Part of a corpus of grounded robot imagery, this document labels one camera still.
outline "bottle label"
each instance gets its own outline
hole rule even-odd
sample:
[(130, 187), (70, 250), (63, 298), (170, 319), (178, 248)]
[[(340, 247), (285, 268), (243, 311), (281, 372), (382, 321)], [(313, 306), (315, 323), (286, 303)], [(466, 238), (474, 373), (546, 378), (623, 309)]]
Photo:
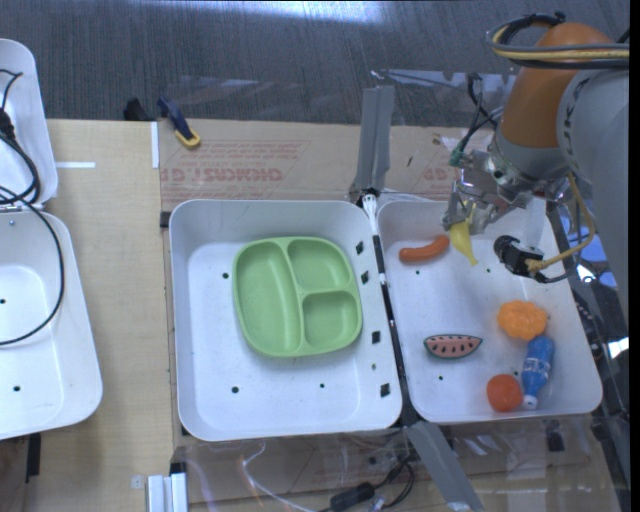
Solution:
[(549, 378), (549, 369), (551, 365), (543, 361), (541, 359), (536, 359), (533, 357), (527, 357), (524, 360), (524, 364), (522, 365), (522, 373), (532, 372), (538, 373), (540, 375), (544, 375), (545, 378)]

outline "dark floor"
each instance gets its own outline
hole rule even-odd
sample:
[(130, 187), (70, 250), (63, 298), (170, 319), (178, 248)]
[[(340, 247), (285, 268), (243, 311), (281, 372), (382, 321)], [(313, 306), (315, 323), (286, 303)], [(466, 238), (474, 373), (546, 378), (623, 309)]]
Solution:
[(398, 84), (394, 124), (460, 126), (460, 74), (517, 71), (486, 31), (557, 10), (612, 39), (630, 24), (630, 0), (0, 0), (0, 37), (33, 52), (49, 118), (122, 119), (132, 96), (156, 117), (166, 94), (187, 117), (358, 124), (362, 89), (396, 69), (427, 73)]

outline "orange fruit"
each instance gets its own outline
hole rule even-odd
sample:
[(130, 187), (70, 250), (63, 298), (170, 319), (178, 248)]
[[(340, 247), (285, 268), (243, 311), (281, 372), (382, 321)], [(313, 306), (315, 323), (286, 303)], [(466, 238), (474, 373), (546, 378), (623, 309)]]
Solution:
[(498, 325), (514, 338), (531, 341), (547, 327), (547, 313), (533, 302), (512, 300), (500, 306)]
[(495, 411), (507, 412), (522, 403), (523, 393), (520, 383), (513, 375), (500, 373), (487, 382), (487, 398)]

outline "blue bottle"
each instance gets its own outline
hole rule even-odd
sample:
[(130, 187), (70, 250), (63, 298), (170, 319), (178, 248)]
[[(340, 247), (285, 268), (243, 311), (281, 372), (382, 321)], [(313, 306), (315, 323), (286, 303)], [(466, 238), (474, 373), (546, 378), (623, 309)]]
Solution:
[(546, 336), (536, 336), (527, 344), (527, 355), (520, 374), (524, 409), (533, 410), (538, 407), (538, 392), (549, 380), (554, 352), (553, 340)]

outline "watermelon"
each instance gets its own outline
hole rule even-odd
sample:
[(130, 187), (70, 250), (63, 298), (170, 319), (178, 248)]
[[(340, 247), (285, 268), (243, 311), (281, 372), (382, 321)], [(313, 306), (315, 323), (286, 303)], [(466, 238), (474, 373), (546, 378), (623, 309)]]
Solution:
[(482, 338), (467, 334), (437, 334), (424, 340), (427, 352), (441, 359), (460, 359), (475, 352)]

